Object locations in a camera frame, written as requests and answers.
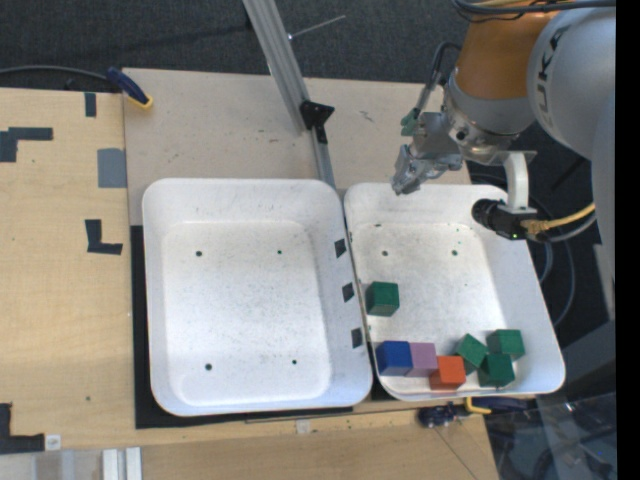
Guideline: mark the purple cube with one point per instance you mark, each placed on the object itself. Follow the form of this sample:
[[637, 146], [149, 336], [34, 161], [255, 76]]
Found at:
[[424, 358]]

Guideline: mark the blue cube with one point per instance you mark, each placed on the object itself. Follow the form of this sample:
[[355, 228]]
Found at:
[[394, 358]]

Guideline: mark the green cube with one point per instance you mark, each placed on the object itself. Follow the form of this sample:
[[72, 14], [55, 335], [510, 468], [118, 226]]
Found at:
[[496, 370], [506, 343], [382, 298], [471, 350]]

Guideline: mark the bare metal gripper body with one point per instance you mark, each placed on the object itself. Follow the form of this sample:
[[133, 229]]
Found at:
[[435, 140]]

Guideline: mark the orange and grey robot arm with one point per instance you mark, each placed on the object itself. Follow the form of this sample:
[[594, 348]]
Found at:
[[560, 68]]

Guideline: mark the black cylinder on white bracket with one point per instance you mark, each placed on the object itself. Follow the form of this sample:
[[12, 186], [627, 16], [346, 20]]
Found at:
[[500, 216]]

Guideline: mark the orange cube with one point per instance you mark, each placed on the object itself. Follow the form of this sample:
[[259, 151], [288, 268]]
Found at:
[[448, 372]]

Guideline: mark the pale wood board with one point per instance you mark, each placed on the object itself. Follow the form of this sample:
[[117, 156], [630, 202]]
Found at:
[[225, 133]]

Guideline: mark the white plastic tray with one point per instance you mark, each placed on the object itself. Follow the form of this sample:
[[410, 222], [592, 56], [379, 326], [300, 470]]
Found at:
[[250, 298], [440, 278]]

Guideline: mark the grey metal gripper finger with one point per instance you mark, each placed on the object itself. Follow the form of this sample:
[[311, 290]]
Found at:
[[401, 173], [422, 174]]

